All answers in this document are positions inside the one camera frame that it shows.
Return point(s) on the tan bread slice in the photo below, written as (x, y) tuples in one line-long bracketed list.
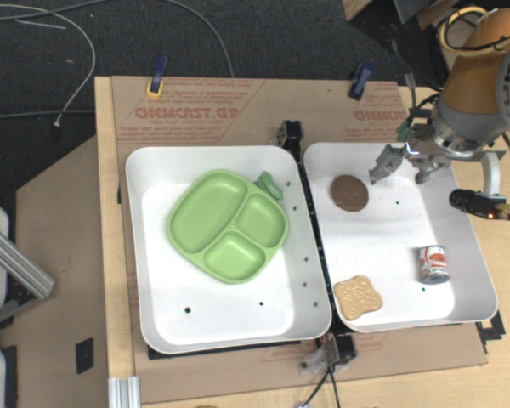
[(358, 298)]

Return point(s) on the black cylinder on white bracket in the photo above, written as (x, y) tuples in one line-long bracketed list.
[(467, 200)]

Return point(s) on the small red and white can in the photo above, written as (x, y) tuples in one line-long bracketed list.
[(434, 265)]

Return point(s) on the thin black rod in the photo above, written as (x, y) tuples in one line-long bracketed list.
[(319, 245)]

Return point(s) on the white plastic tray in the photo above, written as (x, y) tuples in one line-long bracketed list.
[(387, 245), (221, 313)]

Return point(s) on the brown cardboard board red print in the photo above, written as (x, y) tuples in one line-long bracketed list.
[(187, 113)]

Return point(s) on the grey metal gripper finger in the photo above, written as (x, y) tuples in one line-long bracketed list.
[(427, 171), (387, 162)]

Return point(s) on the round brown biscuit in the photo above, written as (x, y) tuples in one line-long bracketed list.
[(349, 193)]

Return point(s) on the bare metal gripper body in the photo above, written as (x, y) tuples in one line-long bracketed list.
[(429, 147)]

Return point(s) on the pale green ridged toy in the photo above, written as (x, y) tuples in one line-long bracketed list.
[(270, 184)]

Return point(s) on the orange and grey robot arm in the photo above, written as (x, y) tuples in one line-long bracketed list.
[(472, 87)]

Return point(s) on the green divided plate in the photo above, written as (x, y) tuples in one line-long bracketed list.
[(208, 215)]

